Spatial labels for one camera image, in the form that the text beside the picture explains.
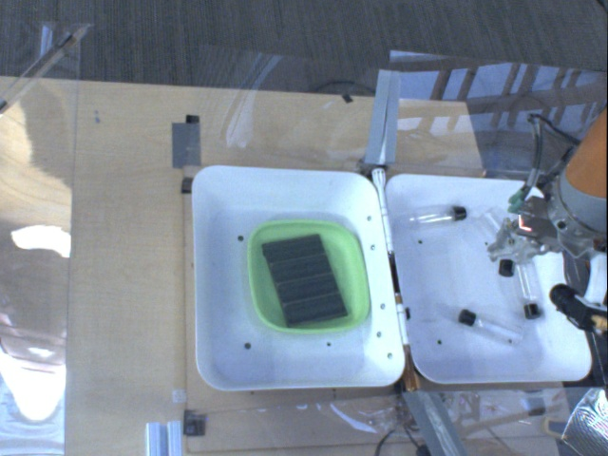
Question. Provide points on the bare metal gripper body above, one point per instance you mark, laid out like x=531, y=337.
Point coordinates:
x=553, y=228

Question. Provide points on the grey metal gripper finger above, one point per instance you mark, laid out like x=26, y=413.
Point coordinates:
x=504, y=251
x=509, y=228

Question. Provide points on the clear tube with black cap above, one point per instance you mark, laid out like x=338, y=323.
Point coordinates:
x=506, y=268
x=489, y=327
x=434, y=216
x=528, y=297

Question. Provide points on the white plastic tray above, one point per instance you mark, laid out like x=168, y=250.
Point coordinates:
x=223, y=264
x=456, y=273

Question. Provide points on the black grooved block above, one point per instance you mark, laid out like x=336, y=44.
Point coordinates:
x=304, y=280

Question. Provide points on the green square bowl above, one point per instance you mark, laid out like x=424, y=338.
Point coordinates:
x=259, y=297

